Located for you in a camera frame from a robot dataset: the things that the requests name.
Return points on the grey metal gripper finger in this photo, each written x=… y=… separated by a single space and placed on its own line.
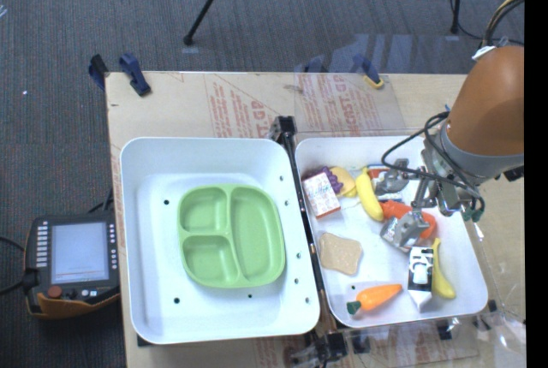
x=390 y=181
x=412 y=227

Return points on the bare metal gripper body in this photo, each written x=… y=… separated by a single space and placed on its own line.
x=448 y=195

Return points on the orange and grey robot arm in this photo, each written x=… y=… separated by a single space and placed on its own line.
x=488 y=109

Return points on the red and white can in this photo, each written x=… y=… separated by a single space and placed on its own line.
x=374 y=173

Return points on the orange carrot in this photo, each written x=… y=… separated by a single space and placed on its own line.
x=379 y=295
x=396 y=209

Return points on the yellow banana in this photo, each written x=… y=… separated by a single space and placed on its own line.
x=369 y=197
x=441 y=280

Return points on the yellow biscuit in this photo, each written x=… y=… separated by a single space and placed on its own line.
x=346 y=180

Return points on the white plastic tray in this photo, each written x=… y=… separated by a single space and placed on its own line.
x=385 y=268
x=150 y=229

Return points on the black and white carton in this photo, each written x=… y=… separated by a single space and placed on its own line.
x=420 y=278

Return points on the purple grapes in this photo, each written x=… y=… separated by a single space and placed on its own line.
x=335 y=182

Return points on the white carton with red print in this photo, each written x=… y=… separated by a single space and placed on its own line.
x=320 y=195

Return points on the tan bread slice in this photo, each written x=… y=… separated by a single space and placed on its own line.
x=340 y=253

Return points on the green divided plate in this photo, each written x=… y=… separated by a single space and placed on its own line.
x=252 y=229

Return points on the brown cardboard board, red print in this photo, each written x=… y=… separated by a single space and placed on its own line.
x=180 y=109

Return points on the black cylinder on white bracket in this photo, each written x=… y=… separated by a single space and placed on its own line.
x=514 y=173

